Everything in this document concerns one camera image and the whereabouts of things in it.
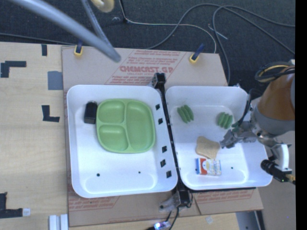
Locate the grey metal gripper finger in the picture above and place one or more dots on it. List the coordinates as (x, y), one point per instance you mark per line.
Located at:
(230, 135)
(226, 144)

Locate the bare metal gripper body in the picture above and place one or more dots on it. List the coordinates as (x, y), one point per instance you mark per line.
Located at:
(247, 133)

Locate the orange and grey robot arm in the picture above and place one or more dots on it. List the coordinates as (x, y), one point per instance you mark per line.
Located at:
(275, 99)

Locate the green ridged toy vegetable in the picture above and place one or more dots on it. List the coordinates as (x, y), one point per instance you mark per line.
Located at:
(224, 120)
(185, 113)

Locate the tan toy bread slice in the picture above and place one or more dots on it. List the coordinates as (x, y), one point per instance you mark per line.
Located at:
(206, 147)

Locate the white plastic tray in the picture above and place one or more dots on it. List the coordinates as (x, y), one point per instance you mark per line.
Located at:
(115, 171)
(239, 166)

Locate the red, blue and white packet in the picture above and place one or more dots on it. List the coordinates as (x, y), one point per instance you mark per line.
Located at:
(207, 167)

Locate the thin black rod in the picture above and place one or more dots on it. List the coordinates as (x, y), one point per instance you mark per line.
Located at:
(170, 138)

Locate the green divided plate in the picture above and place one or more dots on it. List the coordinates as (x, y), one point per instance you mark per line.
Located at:
(136, 126)

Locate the small black box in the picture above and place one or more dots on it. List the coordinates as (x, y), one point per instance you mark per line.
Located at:
(90, 112)

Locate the brown cardboard board, red print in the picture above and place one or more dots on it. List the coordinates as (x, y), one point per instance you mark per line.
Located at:
(96, 68)

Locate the black cylinder on white bracket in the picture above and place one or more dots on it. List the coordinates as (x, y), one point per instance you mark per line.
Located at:
(275, 168)

